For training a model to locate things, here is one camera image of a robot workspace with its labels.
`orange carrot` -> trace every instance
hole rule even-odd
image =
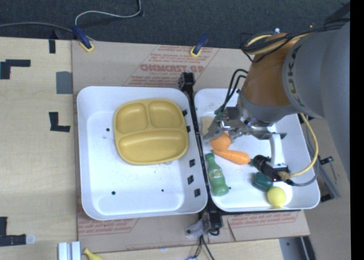
[[[223,133],[217,139],[213,139],[212,141],[210,141],[212,149],[216,151],[225,151],[229,148],[230,144],[231,144],[230,137],[226,133]]]
[[[225,151],[217,151],[213,150],[216,155],[219,155],[229,161],[232,161],[236,164],[248,164],[250,162],[249,155],[245,152],[233,151],[233,150],[225,150]]]

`plastic bottle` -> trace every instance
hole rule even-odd
[[[215,162],[214,154],[206,154],[205,159],[208,162],[207,173],[209,175],[212,194],[215,196],[227,194],[229,192],[229,187],[225,183],[225,177],[221,167]]]

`yellow lemon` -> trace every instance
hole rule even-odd
[[[281,208],[286,201],[286,193],[277,186],[272,186],[267,192],[268,201],[271,205]]]

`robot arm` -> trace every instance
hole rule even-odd
[[[257,39],[243,49],[255,57],[236,106],[226,108],[225,102],[216,111],[204,140],[224,131],[232,140],[246,134],[271,139],[268,127],[288,114],[325,118],[350,179],[350,21],[295,36],[271,35],[263,47],[254,47]]]

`cardboard box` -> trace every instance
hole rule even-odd
[[[76,97],[81,89],[87,86],[176,87],[182,72],[195,74],[195,92],[203,88],[227,88],[236,69],[248,70],[250,66],[248,58],[238,49],[203,48],[194,59],[189,55],[191,47],[93,44],[94,51],[87,53],[77,41],[72,42],[76,169],[79,168]],[[197,214],[111,221],[89,218],[82,210],[77,172],[77,228],[82,248],[101,253],[197,244],[196,238],[185,233],[186,227],[197,222]],[[209,243],[309,234],[303,211],[227,215],[223,216],[223,222],[220,234],[209,236]]]

